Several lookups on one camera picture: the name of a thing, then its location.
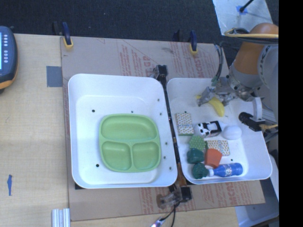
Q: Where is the black cylinder on white bracket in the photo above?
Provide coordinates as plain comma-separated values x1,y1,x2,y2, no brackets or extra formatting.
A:
238,96,266,132

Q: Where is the black and white cow carton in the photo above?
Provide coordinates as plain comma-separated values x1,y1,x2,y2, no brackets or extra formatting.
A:
193,120,223,138

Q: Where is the brown cardboard board red print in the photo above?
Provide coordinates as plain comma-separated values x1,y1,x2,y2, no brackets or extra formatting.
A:
60,36,266,222

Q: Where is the blue bottle with white cap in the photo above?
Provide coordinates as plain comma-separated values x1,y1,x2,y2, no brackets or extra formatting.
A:
208,162,244,178

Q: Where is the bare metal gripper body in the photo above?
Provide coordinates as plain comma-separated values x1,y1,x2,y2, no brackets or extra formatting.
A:
214,77,256,102

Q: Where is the dark green broccoli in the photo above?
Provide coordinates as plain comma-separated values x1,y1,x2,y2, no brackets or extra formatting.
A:
191,162,210,180
186,148,205,164

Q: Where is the white plastic tray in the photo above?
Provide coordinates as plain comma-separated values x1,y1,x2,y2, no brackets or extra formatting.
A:
68,73,178,190
166,78,273,185

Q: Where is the thin black and white rod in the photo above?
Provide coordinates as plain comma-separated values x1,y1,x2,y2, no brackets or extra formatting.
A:
160,79,183,187

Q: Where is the light green dotted toy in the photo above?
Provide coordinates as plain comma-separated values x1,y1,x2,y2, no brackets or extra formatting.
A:
188,135,207,151

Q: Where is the orange and green patterned carton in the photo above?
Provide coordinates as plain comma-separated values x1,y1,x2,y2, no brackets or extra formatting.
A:
205,140,231,157
175,112,195,136

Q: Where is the green divided plate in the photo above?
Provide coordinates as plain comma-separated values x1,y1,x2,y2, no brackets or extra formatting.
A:
98,113,162,174

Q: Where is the white egg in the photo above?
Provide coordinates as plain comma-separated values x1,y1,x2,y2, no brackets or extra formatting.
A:
223,125,243,141

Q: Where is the black block with thin wires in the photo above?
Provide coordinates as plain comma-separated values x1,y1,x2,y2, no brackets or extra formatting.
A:
155,65,169,80
180,186,193,202

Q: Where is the yellow banana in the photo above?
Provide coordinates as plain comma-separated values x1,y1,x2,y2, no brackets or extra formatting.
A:
196,94,226,118

